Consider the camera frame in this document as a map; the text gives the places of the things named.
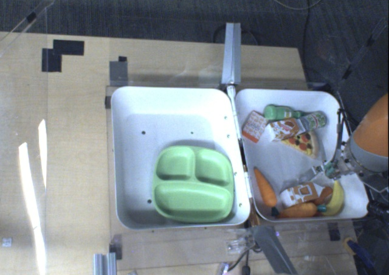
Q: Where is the white and orange carton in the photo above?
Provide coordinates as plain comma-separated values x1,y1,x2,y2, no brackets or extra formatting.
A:
267,117,308,142

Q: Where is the green divided plate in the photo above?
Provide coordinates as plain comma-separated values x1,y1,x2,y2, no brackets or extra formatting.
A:
151,145,236,224

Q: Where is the orange and white packet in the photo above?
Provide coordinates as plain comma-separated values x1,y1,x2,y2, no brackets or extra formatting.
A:
242,110,269,144

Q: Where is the white and brown carton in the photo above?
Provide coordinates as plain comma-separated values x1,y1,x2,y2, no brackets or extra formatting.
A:
279,181,325,209

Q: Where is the orange carrot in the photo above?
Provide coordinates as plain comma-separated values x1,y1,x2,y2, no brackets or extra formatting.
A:
253,166,280,217
277,202,328,219

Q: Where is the white plastic tray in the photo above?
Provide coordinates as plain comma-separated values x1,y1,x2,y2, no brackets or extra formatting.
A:
110,86,252,231
234,88,370,223

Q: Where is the yellow banana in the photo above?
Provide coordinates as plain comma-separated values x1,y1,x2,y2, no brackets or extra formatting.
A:
321,179,346,217

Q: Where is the pizza slice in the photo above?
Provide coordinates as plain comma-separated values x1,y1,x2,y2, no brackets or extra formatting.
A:
281,130,321,159

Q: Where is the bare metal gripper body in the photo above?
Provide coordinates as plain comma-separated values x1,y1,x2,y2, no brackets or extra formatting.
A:
323,157,365,179

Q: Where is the orange sausage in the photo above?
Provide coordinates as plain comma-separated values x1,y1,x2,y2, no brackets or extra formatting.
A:
314,186,334,205

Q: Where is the clear bottle with green label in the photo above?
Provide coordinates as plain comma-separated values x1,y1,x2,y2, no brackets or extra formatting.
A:
298,110,328,130

